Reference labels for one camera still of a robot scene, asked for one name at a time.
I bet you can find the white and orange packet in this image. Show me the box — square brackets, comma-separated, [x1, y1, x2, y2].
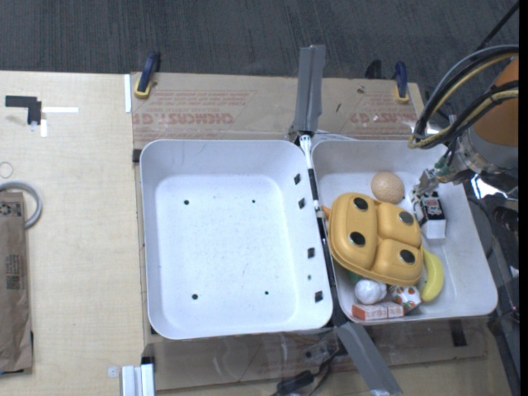
[387, 285, 422, 314]

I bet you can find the yellow banana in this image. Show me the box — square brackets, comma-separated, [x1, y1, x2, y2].
[419, 247, 446, 304]

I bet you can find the brown paper bag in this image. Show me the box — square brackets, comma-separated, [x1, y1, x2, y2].
[0, 191, 34, 374]

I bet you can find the white garlic bulb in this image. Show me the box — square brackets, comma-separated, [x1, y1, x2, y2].
[354, 278, 388, 305]

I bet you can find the beige egg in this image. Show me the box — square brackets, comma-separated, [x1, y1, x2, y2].
[370, 171, 406, 205]

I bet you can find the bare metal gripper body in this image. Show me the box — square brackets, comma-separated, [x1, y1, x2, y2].
[428, 149, 494, 185]

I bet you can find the black and white carton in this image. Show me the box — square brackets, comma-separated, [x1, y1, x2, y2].
[418, 191, 448, 241]

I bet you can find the white plastic tray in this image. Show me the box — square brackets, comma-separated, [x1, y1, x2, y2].
[139, 139, 334, 341]
[309, 139, 499, 325]

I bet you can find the brown cardboard board red print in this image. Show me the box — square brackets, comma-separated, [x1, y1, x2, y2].
[130, 71, 490, 391]

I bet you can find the yellow divided plate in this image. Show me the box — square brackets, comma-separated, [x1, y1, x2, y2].
[328, 191, 425, 287]

